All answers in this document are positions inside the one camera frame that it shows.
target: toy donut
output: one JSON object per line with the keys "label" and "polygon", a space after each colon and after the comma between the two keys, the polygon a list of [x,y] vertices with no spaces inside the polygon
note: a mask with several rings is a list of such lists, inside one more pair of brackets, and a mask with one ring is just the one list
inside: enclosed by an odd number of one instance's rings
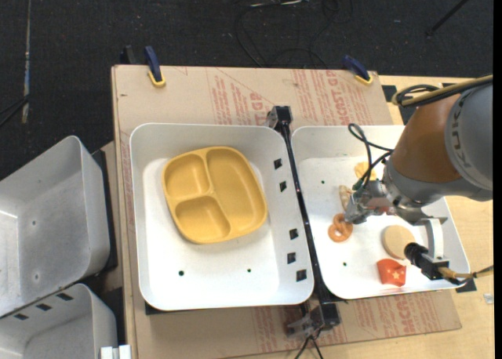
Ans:
{"label": "toy donut", "polygon": [[354,230],[354,224],[345,221],[344,214],[341,212],[333,217],[333,223],[328,228],[328,235],[334,242],[346,241]]}

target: yellow divided plate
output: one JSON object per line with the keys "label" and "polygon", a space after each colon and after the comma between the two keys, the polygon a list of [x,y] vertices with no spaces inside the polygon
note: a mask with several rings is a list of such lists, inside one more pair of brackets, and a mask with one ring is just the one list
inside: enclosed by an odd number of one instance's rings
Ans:
{"label": "yellow divided plate", "polygon": [[169,160],[162,186],[174,223],[194,243],[241,237],[267,218],[267,202],[251,165],[231,147],[207,147]]}

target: white tray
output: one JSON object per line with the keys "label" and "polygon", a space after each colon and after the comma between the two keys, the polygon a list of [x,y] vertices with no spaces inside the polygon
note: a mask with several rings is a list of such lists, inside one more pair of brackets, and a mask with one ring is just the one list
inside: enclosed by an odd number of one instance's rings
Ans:
{"label": "white tray", "polygon": [[[394,148],[404,126],[362,126],[362,129],[368,141]],[[333,216],[343,212],[339,185],[352,187],[357,180],[354,170],[356,164],[368,161],[364,143],[353,137],[347,126],[299,128],[292,135],[292,147],[322,279],[331,293],[342,299],[357,299],[456,287],[445,280],[429,280],[418,267],[409,264],[408,260],[396,260],[401,264],[408,264],[404,286],[398,288],[381,284],[377,261],[391,259],[380,242],[382,230],[386,226],[403,225],[412,231],[417,243],[427,247],[424,227],[411,226],[400,217],[371,216],[366,222],[354,225],[353,234],[345,242],[336,243],[329,238],[328,227]],[[373,158],[382,153],[383,151],[372,148]],[[376,173],[381,179],[382,164],[376,167]],[[424,211],[431,216],[448,217],[442,225],[445,257],[455,271],[470,272],[446,200],[443,198],[424,208]]]}
{"label": "white tray", "polygon": [[[170,158],[212,146],[244,154],[264,190],[268,217],[251,234],[197,245],[176,228],[161,174]],[[264,126],[144,124],[131,135],[130,149],[140,290],[151,306],[191,310],[288,305],[310,297],[314,280],[307,239],[286,144],[276,131]],[[276,169],[277,160],[282,165]]]}
{"label": "white tray", "polygon": [[103,175],[69,136],[0,182],[0,317],[102,270]]}
{"label": "white tray", "polygon": [[2,359],[96,359],[103,346],[117,346],[115,316],[83,284],[0,318]]}

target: beige round disc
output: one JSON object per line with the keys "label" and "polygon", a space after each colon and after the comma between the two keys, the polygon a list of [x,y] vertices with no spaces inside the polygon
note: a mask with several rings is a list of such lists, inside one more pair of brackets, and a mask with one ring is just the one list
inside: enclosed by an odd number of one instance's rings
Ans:
{"label": "beige round disc", "polygon": [[395,259],[405,259],[405,247],[414,241],[411,231],[401,225],[390,225],[382,233],[385,251]]}

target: black metal bracket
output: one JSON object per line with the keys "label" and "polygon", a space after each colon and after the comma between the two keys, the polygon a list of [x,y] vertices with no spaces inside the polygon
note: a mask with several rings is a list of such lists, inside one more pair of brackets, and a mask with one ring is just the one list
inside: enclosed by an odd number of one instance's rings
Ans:
{"label": "black metal bracket", "polygon": [[308,219],[307,208],[305,207],[304,197],[301,192],[300,180],[298,178],[293,148],[291,146],[291,130],[289,124],[292,121],[293,116],[289,107],[275,106],[267,115],[266,125],[279,132],[286,142],[289,163],[291,165],[293,181],[295,183],[296,196],[298,198],[298,204],[300,205],[300,212],[304,221],[305,234],[307,236],[308,250],[311,256],[312,271],[314,275],[314,294],[316,294],[319,301],[320,318],[316,322],[320,324],[319,327],[321,329],[330,329],[340,323],[340,314],[335,303],[336,297],[328,290],[326,284],[322,280],[321,269],[319,267],[317,253],[315,251],[311,223]]}

